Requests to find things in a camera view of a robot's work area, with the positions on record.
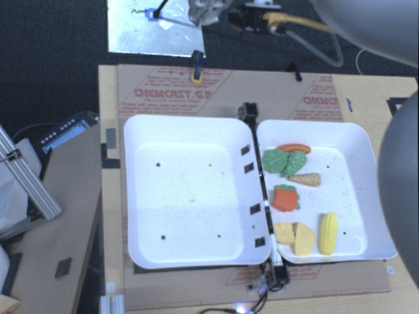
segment empty white tray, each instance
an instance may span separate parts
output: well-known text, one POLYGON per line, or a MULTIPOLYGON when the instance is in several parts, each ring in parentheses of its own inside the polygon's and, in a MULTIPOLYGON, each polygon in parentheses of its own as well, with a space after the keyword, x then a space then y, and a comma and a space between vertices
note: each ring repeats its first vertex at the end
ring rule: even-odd
POLYGON ((267 120, 257 129, 261 155, 268 148, 288 143, 311 147, 308 161, 298 173, 320 173, 321 185, 292 183, 264 172, 269 200, 277 184, 293 185, 300 209, 281 212, 271 208, 274 223, 302 222, 316 235, 309 256, 297 256, 290 245, 277 244, 280 254, 296 264, 393 258, 397 251, 382 212, 376 178, 376 162, 367 133, 352 123, 267 120), (319 229, 324 214, 338 219, 334 253, 319 252, 319 229))
POLYGON ((250 129, 137 115, 124 127, 128 248, 143 268, 248 265, 271 251, 250 129))

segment white cable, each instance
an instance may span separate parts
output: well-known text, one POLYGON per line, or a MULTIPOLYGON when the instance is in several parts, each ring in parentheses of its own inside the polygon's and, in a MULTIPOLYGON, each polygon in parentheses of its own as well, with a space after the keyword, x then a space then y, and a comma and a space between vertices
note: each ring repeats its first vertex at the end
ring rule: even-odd
POLYGON ((358 65, 358 58, 359 58, 359 56, 363 53, 365 51, 365 49, 362 49, 361 51, 359 51, 358 52, 358 55, 356 55, 356 58, 355 58, 355 65, 356 65, 356 69, 358 70, 358 73, 361 75, 361 76, 363 76, 363 73, 361 72, 361 69, 359 68, 359 65, 358 65))

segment yellow corn cob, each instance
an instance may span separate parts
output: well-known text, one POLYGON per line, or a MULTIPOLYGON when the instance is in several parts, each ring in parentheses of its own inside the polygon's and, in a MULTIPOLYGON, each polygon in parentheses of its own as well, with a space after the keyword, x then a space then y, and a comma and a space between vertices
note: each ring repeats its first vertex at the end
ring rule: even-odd
POLYGON ((334 213, 327 213, 321 222, 320 253, 333 254, 338 235, 338 218, 334 213))
POLYGON ((320 186, 321 177, 319 173, 305 173, 303 175, 290 175, 288 177, 289 181, 294 183, 300 183, 308 186, 320 186))

